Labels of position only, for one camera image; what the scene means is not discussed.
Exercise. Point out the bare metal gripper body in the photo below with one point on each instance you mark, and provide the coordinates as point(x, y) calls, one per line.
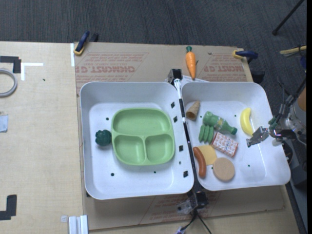
point(286, 130)

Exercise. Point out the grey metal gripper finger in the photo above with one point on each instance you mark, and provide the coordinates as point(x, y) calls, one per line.
point(262, 132)
point(253, 141)

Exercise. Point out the yellow banana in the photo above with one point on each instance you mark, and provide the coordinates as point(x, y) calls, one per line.
point(245, 122)

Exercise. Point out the white plastic tray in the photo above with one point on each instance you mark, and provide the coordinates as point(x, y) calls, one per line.
point(102, 179)
point(258, 164)

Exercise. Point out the orange and white packet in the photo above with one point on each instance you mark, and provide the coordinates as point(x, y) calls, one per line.
point(224, 144)

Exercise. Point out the round tan biscuit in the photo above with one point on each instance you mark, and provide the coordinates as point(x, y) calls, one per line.
point(223, 169)

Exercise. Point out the green bottle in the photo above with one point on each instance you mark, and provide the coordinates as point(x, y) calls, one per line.
point(215, 122)

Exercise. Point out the yellow cheese slice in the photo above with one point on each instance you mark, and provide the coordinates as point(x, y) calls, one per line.
point(209, 153)

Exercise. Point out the green pea pod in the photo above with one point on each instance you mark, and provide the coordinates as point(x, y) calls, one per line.
point(206, 133)

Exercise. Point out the orange sausage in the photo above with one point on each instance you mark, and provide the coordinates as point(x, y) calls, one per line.
point(200, 161)

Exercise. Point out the thin black and white rod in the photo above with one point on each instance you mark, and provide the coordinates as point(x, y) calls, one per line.
point(187, 133)

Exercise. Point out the tan ice cream cone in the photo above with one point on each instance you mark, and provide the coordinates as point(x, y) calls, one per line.
point(193, 110)

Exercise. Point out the white paper sheet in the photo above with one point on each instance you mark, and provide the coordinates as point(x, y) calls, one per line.
point(187, 78)

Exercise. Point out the orange carrot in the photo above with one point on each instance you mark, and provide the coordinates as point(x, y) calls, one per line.
point(191, 62)

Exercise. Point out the green divided plate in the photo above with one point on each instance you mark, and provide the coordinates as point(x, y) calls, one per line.
point(141, 123)

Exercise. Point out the black tripod leg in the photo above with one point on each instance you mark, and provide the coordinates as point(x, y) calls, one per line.
point(291, 13)

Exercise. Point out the green broccoli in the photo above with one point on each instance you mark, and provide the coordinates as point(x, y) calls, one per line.
point(103, 138)

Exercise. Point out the brown cardboard board red print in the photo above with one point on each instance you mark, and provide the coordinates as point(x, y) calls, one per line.
point(117, 64)

